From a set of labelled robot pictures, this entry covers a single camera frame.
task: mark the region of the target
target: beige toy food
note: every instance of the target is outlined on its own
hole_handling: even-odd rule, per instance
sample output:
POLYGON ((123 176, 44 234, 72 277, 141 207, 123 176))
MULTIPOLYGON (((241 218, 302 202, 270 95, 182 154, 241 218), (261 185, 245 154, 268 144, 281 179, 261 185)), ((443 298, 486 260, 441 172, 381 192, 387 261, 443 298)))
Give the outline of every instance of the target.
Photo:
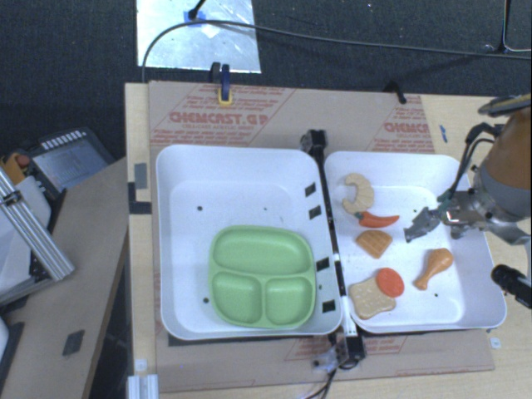
POLYGON ((429 279, 431 279, 437 273, 448 269, 454 260, 455 259, 453 258, 451 251, 448 249, 433 250, 429 255, 424 274, 414 282, 414 285, 416 285, 416 287, 419 289, 425 290, 428 286, 429 279))
POLYGON ((358 173, 351 173, 346 176, 345 182, 348 186, 354 185, 357 187, 354 201, 350 201, 347 198, 342 200, 342 206, 349 214, 361 213, 373 205, 375 193, 368 179, 358 173))
POLYGON ((369 255, 375 259, 379 259, 392 243, 393 238, 381 230, 369 229, 358 235, 355 241, 365 249, 369 255))
POLYGON ((372 318, 381 312, 393 310, 396 306, 396 300, 381 291, 375 278, 351 285, 349 297, 360 319, 372 318))

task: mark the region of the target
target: black fabric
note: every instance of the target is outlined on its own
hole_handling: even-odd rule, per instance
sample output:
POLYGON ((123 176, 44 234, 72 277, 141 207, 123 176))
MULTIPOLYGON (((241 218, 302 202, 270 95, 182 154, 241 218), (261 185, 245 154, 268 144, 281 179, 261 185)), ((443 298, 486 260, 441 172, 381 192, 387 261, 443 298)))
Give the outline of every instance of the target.
MULTIPOLYGON (((255 22, 369 42, 483 52, 500 43, 504 0, 252 0, 255 22)), ((124 84, 140 81, 135 0, 0 0, 0 154, 25 139, 88 126, 125 154, 124 84)), ((508 43, 530 46, 530 0, 513 0, 508 43)), ((530 91, 530 61, 345 47, 258 34, 250 85, 503 96, 530 91)), ((208 72, 147 70, 207 81, 208 72)))

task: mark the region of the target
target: toy food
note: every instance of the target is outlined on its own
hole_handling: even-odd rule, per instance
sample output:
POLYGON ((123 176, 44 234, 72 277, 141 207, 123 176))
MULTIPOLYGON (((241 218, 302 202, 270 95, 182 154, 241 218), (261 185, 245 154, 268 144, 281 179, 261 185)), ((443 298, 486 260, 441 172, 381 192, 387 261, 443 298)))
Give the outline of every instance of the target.
POLYGON ((362 232, 355 239, 358 245, 366 250, 369 255, 379 259, 392 243, 392 237, 381 230, 369 229, 362 232))
POLYGON ((351 285, 349 297, 360 319, 372 318, 381 312, 393 310, 396 306, 396 300, 381 291, 375 278, 351 285))
POLYGON ((399 220, 399 216, 380 217, 371 214, 369 211, 355 213, 355 217, 359 220, 360 225, 365 228, 386 228, 399 220))
POLYGON ((350 201, 347 198, 342 200, 342 206, 349 214, 366 211, 373 205, 375 193, 368 179, 358 173, 351 173, 346 176, 345 182, 346 185, 354 185, 357 187, 357 194, 355 195, 354 201, 350 201))
POLYGON ((455 259, 453 258, 451 251, 448 249, 432 250, 432 252, 429 254, 424 274, 414 282, 414 285, 416 285, 416 287, 419 289, 426 290, 429 279, 431 279, 437 273, 448 269, 454 260, 455 259))
POLYGON ((401 275, 391 268, 382 268, 375 277, 378 287, 388 297, 399 297, 405 291, 401 275))

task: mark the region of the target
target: green plate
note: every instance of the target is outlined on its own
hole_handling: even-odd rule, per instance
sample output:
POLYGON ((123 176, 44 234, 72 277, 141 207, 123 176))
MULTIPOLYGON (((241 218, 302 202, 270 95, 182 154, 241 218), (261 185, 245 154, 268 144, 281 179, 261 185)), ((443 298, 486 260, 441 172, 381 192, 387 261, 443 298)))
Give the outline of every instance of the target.
POLYGON ((289 230, 230 226, 210 246, 209 290, 214 310, 229 323, 297 327, 316 300, 312 250, 289 230))

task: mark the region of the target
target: metal plate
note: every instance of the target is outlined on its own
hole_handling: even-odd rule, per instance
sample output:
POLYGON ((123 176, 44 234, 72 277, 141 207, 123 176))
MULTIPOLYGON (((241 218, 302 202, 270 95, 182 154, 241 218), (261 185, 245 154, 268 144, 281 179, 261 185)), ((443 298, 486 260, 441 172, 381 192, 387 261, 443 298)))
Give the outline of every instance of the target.
MULTIPOLYGON (((137 0, 137 61, 166 28, 187 21, 199 0, 137 0)), ((207 0, 198 18, 254 23, 251 0, 207 0)), ((234 72, 260 73, 255 31, 248 28, 197 25, 162 37, 150 52, 147 67, 209 70, 213 62, 227 63, 234 72)))

